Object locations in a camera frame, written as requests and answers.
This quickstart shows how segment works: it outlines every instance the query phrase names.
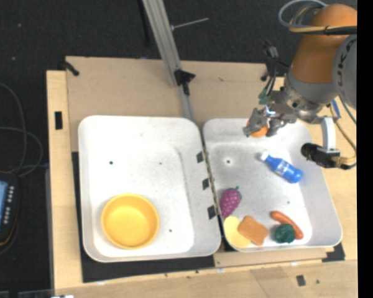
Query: green broccoli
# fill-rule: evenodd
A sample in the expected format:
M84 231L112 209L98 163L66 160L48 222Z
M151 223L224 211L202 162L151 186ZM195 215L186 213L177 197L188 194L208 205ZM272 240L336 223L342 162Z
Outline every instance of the green broccoli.
M291 224L281 224L275 231L277 243L291 243L295 240L295 231Z

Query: blue bottle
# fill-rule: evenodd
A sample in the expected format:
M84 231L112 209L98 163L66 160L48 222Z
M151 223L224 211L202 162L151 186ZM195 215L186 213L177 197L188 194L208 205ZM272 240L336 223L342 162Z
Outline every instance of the blue bottle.
M275 173L290 183L299 182L303 175L301 170L294 168L289 162L281 158L274 158L266 151L261 155L261 160L266 162Z

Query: black mount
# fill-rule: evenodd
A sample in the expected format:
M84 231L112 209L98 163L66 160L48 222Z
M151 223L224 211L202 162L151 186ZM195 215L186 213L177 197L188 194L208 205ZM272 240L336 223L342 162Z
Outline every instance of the black mount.
M177 81L177 85L181 86L185 95L189 95L189 87L188 83L195 78L195 74L188 73L182 70L176 70L174 72L175 80Z

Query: toy carrot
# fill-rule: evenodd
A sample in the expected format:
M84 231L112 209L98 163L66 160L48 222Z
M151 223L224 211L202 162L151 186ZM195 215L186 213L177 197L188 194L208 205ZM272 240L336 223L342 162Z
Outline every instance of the toy carrot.
M283 214L282 212L279 211L272 211L271 212L271 217L280 222L281 224L290 224L294 231L295 231L295 238L296 240L301 240L304 237L303 232L300 230L298 225L286 214Z

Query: black carpet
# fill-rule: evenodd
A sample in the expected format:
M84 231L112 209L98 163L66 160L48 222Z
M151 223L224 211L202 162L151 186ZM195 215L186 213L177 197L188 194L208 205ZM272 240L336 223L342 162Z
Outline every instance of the black carpet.
M266 38L290 63L300 39L277 21L290 0L164 0L170 23L209 21L176 29L182 60L263 63ZM322 0L357 9L357 0ZM0 0L0 83L22 104L27 131L44 148L48 164L45 72L55 70L67 55L159 58L151 32L145 44L137 0ZM0 87L0 126L20 127L14 98ZM17 132L0 131L0 169L17 166L23 149ZM39 147L30 138L27 160L33 164ZM17 235L0 255L0 290L12 292L51 286L46 211L45 169L20 181L22 204Z

